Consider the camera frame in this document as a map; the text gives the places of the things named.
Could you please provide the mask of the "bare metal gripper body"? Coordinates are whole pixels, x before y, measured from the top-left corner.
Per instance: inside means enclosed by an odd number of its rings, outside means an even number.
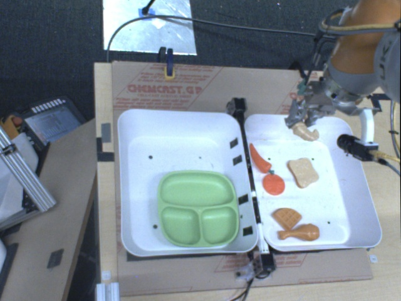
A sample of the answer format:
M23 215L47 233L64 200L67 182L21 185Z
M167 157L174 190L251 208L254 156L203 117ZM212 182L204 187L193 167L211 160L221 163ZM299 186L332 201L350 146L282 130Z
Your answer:
M299 103L302 116L333 115L336 111L354 116L361 112L361 93L350 82L322 79L301 83L299 94L303 97Z

